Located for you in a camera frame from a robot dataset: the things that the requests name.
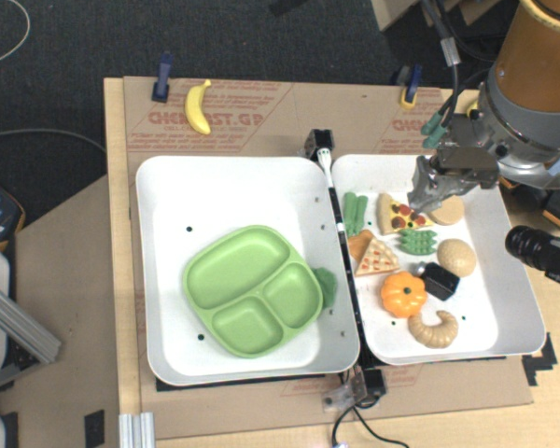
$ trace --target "toy orange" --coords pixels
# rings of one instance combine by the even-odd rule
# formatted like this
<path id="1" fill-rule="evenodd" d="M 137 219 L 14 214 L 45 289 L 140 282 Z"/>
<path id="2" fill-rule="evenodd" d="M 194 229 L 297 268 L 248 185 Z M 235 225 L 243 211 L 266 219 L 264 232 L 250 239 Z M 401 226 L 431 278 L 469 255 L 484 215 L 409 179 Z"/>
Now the toy orange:
<path id="1" fill-rule="evenodd" d="M 426 303 L 426 284 L 423 279 L 401 271 L 384 280 L 380 295 L 388 312 L 398 318 L 408 318 L 418 314 Z"/>

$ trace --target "cashew-shaped toy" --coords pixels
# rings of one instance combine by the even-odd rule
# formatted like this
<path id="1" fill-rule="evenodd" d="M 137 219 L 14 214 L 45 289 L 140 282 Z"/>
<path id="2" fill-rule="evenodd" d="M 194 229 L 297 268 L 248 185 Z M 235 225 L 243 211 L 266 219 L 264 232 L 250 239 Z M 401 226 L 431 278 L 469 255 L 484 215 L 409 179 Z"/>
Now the cashew-shaped toy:
<path id="1" fill-rule="evenodd" d="M 458 322 L 455 317 L 439 310 L 436 315 L 441 319 L 438 325 L 425 325 L 421 313 L 409 317 L 409 331 L 414 338 L 428 348 L 445 348 L 458 334 Z"/>

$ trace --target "white tray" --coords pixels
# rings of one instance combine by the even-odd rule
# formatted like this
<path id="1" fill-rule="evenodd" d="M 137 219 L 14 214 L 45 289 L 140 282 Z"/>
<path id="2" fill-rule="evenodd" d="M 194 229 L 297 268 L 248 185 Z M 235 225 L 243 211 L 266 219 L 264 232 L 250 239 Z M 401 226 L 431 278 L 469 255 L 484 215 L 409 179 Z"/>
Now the white tray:
<path id="1" fill-rule="evenodd" d="M 141 165 L 136 186 L 147 356 L 162 381 L 199 385 L 339 372 L 354 365 L 357 325 L 326 178 L 316 164 L 298 157 L 157 156 Z M 279 231 L 310 267 L 332 271 L 338 288 L 331 310 L 323 310 L 303 333 L 266 356 L 240 358 L 208 334 L 189 306 L 181 278 L 200 250 L 254 224 Z"/>
<path id="2" fill-rule="evenodd" d="M 346 192 L 369 198 L 366 229 L 390 246 L 402 270 L 414 271 L 419 262 L 437 262 L 436 255 L 411 256 L 397 249 L 398 236 L 382 236 L 376 217 L 381 192 L 407 203 L 413 188 L 415 156 L 348 155 L 336 160 L 332 177 L 342 204 Z M 379 287 L 387 274 L 356 278 L 357 296 L 367 345 L 380 360 L 391 365 L 436 362 L 478 357 L 500 357 L 537 352 L 545 343 L 545 328 L 525 267 L 511 256 L 504 241 L 511 224 L 498 188 L 476 188 L 463 196 L 465 217 L 453 226 L 434 225 L 437 241 L 458 238 L 477 255 L 477 267 L 462 277 L 447 301 L 429 296 L 422 309 L 425 323 L 439 323 L 436 310 L 458 318 L 459 333 L 444 349 L 426 348 L 408 330 L 406 319 L 387 312 Z"/>

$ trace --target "black floor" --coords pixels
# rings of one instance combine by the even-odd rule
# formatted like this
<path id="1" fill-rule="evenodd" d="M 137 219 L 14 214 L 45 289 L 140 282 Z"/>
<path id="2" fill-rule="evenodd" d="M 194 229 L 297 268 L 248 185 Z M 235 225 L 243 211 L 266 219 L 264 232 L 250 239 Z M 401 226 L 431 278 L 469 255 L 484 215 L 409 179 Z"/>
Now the black floor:
<path id="1" fill-rule="evenodd" d="M 0 132 L 53 129 L 103 145 L 105 77 L 155 76 L 164 50 L 171 77 L 390 84 L 402 65 L 422 84 L 449 88 L 439 40 L 419 6 L 380 32 L 370 0 L 17 0 L 31 33 L 0 62 Z M 504 0 L 468 27 L 471 45 L 497 50 L 516 9 Z M 0 55 L 25 19 L 0 1 Z M 461 77 L 486 63 L 463 56 Z M 105 156 L 58 134 L 0 137 L 0 182 L 32 222 L 104 175 Z"/>

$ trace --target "yellow banana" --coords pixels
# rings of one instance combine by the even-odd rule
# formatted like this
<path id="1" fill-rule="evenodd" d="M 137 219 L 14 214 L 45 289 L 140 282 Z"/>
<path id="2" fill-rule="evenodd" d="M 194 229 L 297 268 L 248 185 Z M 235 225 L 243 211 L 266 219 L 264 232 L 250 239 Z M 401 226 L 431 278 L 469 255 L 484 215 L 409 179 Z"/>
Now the yellow banana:
<path id="1" fill-rule="evenodd" d="M 185 115 L 190 127 L 197 133 L 210 134 L 212 132 L 209 122 L 202 111 L 203 96 L 205 90 L 212 86 L 212 82 L 207 79 L 201 85 L 189 89 L 185 98 Z"/>

